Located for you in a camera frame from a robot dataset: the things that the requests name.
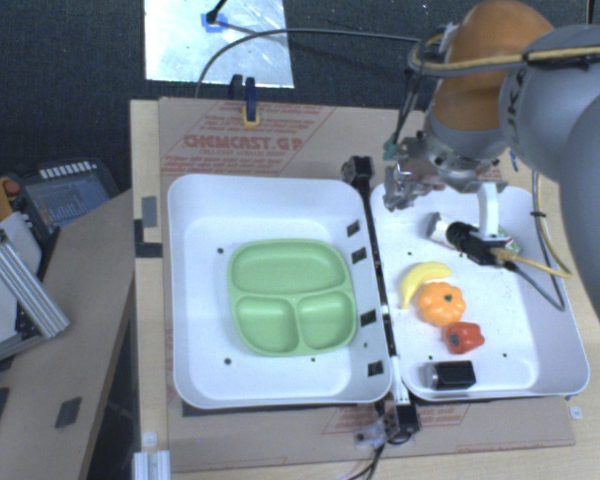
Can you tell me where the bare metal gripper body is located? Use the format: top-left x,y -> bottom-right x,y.
391,136 -> 483,192

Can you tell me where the white tube with grey cap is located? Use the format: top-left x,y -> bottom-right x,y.
420,211 -> 462,244

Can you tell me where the yellow banana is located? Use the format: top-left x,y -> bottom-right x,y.
398,260 -> 454,311

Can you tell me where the thin black and white rod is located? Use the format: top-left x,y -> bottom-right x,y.
358,179 -> 413,409

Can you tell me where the green and white packet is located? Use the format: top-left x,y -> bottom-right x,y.
496,224 -> 524,255

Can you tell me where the brown cardboard board, red print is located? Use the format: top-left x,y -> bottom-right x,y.
158,96 -> 577,474

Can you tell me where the orange pumpkin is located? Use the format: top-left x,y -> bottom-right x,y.
417,281 -> 468,328

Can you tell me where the green divided plate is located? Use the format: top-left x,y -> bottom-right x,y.
226,238 -> 358,357

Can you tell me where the red bell pepper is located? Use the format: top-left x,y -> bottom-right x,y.
440,321 -> 486,356

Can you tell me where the white plastic tray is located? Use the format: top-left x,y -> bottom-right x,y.
369,179 -> 592,402
166,172 -> 394,411

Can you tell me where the black box with silver end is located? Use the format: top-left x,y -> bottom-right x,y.
418,360 -> 478,389

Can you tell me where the black block with thin wires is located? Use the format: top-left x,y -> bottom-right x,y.
340,155 -> 377,187
378,401 -> 422,445

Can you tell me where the black cylinder on white bracket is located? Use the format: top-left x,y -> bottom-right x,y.
445,181 -> 512,268

